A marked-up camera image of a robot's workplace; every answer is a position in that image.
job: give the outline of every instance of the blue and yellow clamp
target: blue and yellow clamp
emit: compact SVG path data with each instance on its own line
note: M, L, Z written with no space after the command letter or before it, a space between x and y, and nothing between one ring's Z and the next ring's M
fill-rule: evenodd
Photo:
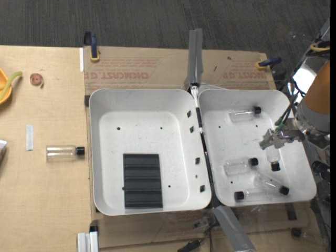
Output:
M85 34L84 34L84 45L85 46L91 46L90 60L92 62L99 61L99 51L97 50L96 35L92 34L90 31L86 31Z
M270 66L270 68L272 68L274 65L279 64L281 62L282 62L281 57L273 57L273 58L269 58L265 61L256 62L256 67L257 67L258 70L265 70L267 68L267 66Z

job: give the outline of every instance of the yellow clamp pad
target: yellow clamp pad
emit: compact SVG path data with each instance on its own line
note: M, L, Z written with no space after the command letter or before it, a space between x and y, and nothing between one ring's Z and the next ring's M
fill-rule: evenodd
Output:
M266 70L267 66L259 66L260 61L256 62L256 67L258 70Z
M92 61L92 62L97 62L97 61L99 61L99 51L97 50L97 57L96 58L93 58L92 57L92 52L91 52L91 49L90 49L90 60Z

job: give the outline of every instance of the clear bottle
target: clear bottle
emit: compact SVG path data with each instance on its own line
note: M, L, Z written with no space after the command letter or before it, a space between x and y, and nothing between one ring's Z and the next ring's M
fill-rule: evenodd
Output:
M83 146L76 147L74 145L48 145L47 160L74 160L77 156L85 155Z
M262 187L282 195L288 195L289 188L282 185L281 182L265 174L258 173L254 178L254 185L256 187Z
M241 157L225 161L224 171L227 175L245 174L251 171L251 168L258 165L258 159L255 157Z
M243 191L235 192L236 202L259 202L268 201L272 198L272 195L262 188L248 188Z
M273 172L280 171L279 161L281 159L280 152L273 145L266 148L266 157L271 164Z
M251 119L261 113L260 107L251 107L247 109L234 109L229 113L232 121Z
M300 241L312 242L323 247L327 247L329 244L327 237L322 236L319 231L310 228L292 228L290 233L294 239Z

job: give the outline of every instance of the white plastic tray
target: white plastic tray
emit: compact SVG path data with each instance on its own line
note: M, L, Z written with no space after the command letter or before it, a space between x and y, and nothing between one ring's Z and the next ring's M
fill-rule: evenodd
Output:
M211 189L195 103L189 93L101 89L91 95L89 105L93 196L100 212L114 216L186 211L209 204ZM163 208L125 209L123 154L159 155Z
M308 201L316 194L316 184L302 143L285 144L279 149L280 171L272 172L266 151L259 147L267 129L289 104L287 97L276 90L205 90L199 94L206 146L212 167L218 199L227 206L270 204ZM259 117L233 122L229 113L233 109L260 106ZM227 176L223 165L226 160L239 157L256 157L259 165L243 175ZM290 188L287 196L274 194L268 200L236 202L234 193L254 188L258 171L267 174Z

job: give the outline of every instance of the yellow cable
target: yellow cable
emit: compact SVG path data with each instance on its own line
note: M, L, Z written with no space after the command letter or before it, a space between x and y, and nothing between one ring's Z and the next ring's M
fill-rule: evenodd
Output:
M3 99L3 97L5 96L5 93L7 92L7 90L9 89L9 87L11 86L11 84L12 84L14 78L16 78L16 77L18 77L18 76L22 76L22 72L16 72L16 73L12 74L12 75L8 78L8 80L7 80L7 82L6 82L5 86L4 86L4 89L3 89L2 92L0 93L0 101L1 101L1 100Z
M320 51L328 50L328 49L330 49L330 47L329 48L317 48L317 47L315 47L315 44L311 44L310 49L313 50L313 51L320 52Z

